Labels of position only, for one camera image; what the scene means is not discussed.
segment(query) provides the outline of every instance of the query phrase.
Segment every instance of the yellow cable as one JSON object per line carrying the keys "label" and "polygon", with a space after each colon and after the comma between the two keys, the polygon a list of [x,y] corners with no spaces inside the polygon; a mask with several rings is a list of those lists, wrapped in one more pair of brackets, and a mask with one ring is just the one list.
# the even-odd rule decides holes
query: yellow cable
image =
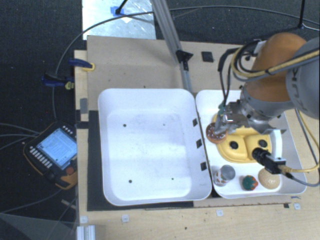
{"label": "yellow cable", "polygon": [[[260,77],[260,76],[263,76],[263,75],[267,75],[267,73],[265,72],[265,70],[262,70],[262,71],[252,71],[253,73],[245,73],[245,72],[240,72],[236,69],[235,67],[235,60],[236,60],[236,57],[238,55],[238,53],[240,52],[241,48],[239,48],[233,55],[232,59],[231,59],[231,68],[232,68],[232,71],[237,74],[238,76],[241,76],[241,77],[246,77],[246,78],[254,78],[254,77]],[[294,64],[296,63],[300,63],[300,62],[303,62],[303,61],[306,61],[308,59],[311,59],[313,57],[316,57],[316,56],[319,56],[320,54],[320,50],[316,50],[316,51],[313,51],[313,52],[310,52],[304,56],[301,56],[301,57],[298,57],[298,58],[294,58],[294,59],[291,59],[287,62],[284,62],[284,63],[281,63],[279,65],[276,65],[276,66],[273,66],[273,67],[270,67],[268,69],[268,72],[269,73],[272,73],[274,71],[277,71],[277,70],[280,70],[280,69],[283,69],[285,67],[289,67],[289,66],[293,66]]]}
{"label": "yellow cable", "polygon": [[[304,117],[302,116],[301,112],[299,111],[298,113],[301,117],[301,121],[303,122],[304,127],[306,128],[307,132],[310,134],[312,140],[316,144],[318,152],[320,152],[319,143],[317,142],[315,136],[311,133],[310,128],[306,124],[306,121],[305,121]],[[279,165],[279,169],[285,173],[309,173],[309,172],[312,172],[312,171],[318,169],[319,166],[320,166],[320,160],[318,161],[318,163],[314,167],[309,168],[309,169],[292,169],[292,168],[285,166],[285,165]]]}

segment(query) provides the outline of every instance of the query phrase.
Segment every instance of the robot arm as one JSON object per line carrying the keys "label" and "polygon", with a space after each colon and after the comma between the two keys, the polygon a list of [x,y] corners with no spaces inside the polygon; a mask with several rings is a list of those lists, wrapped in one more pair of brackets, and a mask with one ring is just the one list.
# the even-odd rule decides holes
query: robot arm
{"label": "robot arm", "polygon": [[[294,34],[276,34],[264,44],[251,70],[265,71],[315,50],[319,50],[319,37],[306,42]],[[294,108],[319,119],[319,55],[275,75],[246,82],[240,99],[220,108],[214,134],[231,134],[241,126],[268,134],[273,129],[269,121]]]}

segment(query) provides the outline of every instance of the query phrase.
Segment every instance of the black floor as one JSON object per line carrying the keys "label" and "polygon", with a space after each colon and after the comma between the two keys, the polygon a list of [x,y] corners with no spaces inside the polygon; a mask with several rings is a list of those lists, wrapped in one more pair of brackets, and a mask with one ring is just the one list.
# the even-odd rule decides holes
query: black floor
{"label": "black floor", "polygon": [[[299,17],[301,0],[167,0],[170,8],[192,6],[242,6],[282,12]],[[174,23],[182,41],[244,44],[256,38],[289,31],[309,40],[318,31],[297,28],[299,19],[266,11],[236,7],[204,8],[174,11]],[[64,49],[82,31],[81,0],[0,0],[0,123],[14,124],[43,131],[54,121],[52,90],[41,83],[45,71],[54,73]],[[306,0],[304,17],[319,22],[320,0]],[[307,26],[319,24],[304,21]],[[158,27],[156,35],[162,38]],[[85,49],[77,41],[72,51]],[[67,61],[59,74],[72,74]],[[74,92],[56,89],[55,105],[60,120],[75,123]],[[27,133],[0,126],[0,135]],[[0,148],[21,137],[0,136]],[[35,202],[59,189],[48,183],[23,157],[24,144],[0,150],[0,212]],[[75,189],[62,191],[55,197],[28,208],[10,212],[14,215],[57,220],[66,206],[61,199],[71,201]],[[64,221],[75,219],[69,210]]]}

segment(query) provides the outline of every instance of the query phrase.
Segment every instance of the empty white tray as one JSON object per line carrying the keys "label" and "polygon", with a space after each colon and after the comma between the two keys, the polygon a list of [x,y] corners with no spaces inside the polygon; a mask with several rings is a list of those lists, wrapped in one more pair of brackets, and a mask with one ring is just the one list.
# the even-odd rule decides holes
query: empty white tray
{"label": "empty white tray", "polygon": [[[227,102],[235,102],[240,98],[239,90],[231,90],[229,92]],[[218,113],[218,106],[223,100],[221,90],[202,90],[196,96],[196,107],[199,113],[201,127],[204,135],[205,149],[210,164],[211,171],[220,169],[223,165],[230,165],[235,170],[235,178],[228,182],[225,186],[214,185],[215,191],[223,198],[245,198],[281,194],[301,194],[306,190],[306,186],[297,183],[291,179],[280,175],[280,185],[276,189],[267,189],[260,183],[253,191],[246,191],[241,187],[242,178],[246,175],[252,175],[258,180],[258,173],[264,167],[259,163],[233,163],[225,160],[219,153],[217,146],[211,143],[206,136],[206,128],[212,122],[213,116]],[[285,129],[282,136],[282,155],[277,154],[276,157],[282,156],[286,159],[286,164],[291,168],[301,169],[301,162],[296,151],[285,114],[280,118],[274,118],[270,122],[271,126],[277,129]],[[299,180],[306,181],[304,173],[294,173]]]}
{"label": "empty white tray", "polygon": [[191,93],[107,89],[98,110],[103,191],[111,204],[208,197],[212,182]]}

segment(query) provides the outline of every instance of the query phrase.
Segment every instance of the wooden table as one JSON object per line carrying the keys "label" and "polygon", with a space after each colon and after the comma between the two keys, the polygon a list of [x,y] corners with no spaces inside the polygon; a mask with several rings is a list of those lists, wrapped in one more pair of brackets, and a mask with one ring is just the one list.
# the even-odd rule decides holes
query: wooden table
{"label": "wooden table", "polygon": [[[81,121],[88,121],[88,110],[96,107],[96,100],[88,100],[88,89],[95,92],[106,88],[182,88],[179,67],[172,66],[169,52],[163,41],[92,37],[88,39],[88,52],[77,50],[75,57],[87,60],[90,52],[101,56],[102,64],[109,63],[105,74],[109,80],[97,86],[88,86],[88,74],[81,68],[75,68],[76,109],[80,110]],[[185,51],[194,53],[189,61],[190,78],[195,93],[204,89],[220,89],[217,64],[220,56],[235,45],[182,42]],[[137,57],[136,53],[147,53],[147,57]],[[201,51],[211,51],[214,63],[202,62]],[[126,60],[133,65],[134,74],[125,75],[127,68],[121,66]],[[148,76],[148,67],[153,65],[154,74],[160,68],[162,75],[153,82]],[[232,79],[231,89],[239,88],[240,83]],[[87,101],[83,108],[81,102]],[[313,167],[315,162],[308,149],[307,142],[300,129],[293,110],[286,112],[288,124],[295,142],[303,168]],[[305,119],[319,141],[319,121]],[[88,129],[77,130],[78,147],[78,191],[80,224],[95,225],[96,239],[317,239],[320,234],[320,191],[319,187],[307,187],[298,196],[259,197],[226,200],[218,198],[196,204],[193,208],[144,210],[131,209],[121,211],[87,211],[87,168],[88,168]],[[319,180],[317,171],[306,173],[307,181]],[[122,215],[129,215],[129,222],[122,222]]]}

